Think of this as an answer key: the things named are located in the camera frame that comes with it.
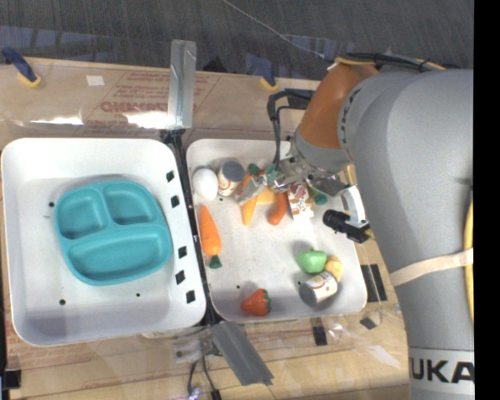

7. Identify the yellow-orange carrot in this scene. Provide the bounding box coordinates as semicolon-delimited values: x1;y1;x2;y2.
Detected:
240;193;260;228

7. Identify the yellow toy food piece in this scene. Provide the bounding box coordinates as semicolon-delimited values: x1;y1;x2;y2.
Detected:
323;254;344;283

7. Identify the brown cardboard board red print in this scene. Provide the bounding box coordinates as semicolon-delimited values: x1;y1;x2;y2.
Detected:
0;56;410;400

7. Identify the small can with grey lid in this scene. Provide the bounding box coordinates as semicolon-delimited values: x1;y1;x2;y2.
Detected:
216;160;247;198

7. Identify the orange sausage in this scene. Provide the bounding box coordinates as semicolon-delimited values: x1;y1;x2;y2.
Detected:
267;191;290;228

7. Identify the white printed carton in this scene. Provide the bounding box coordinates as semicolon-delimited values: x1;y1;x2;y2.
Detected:
287;182;316;222

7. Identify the red strawberry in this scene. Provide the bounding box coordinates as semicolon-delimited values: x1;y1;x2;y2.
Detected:
240;287;273;318

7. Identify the white plastic tray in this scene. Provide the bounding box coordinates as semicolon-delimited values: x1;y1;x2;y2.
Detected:
184;137;369;324
0;137;208;348

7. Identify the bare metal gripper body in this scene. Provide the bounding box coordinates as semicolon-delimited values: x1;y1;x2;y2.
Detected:
272;155;348;198

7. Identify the orange carrot with green top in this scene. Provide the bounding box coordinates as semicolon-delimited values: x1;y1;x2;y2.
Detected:
239;162;267;193

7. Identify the white egg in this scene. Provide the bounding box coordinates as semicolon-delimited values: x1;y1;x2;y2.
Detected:
191;167;220;202

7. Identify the green apple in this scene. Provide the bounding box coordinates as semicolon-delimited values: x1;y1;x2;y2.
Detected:
296;248;329;275

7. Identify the teal divided plate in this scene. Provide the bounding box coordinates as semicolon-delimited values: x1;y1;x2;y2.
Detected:
52;179;175;287

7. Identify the large orange carrot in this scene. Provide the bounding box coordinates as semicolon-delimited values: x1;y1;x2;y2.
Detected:
197;204;224;270

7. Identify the white printed can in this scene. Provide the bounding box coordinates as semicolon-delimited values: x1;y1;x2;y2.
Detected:
297;270;339;309

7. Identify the black cylinder on white bracket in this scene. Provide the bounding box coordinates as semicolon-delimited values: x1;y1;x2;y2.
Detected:
322;183;372;245

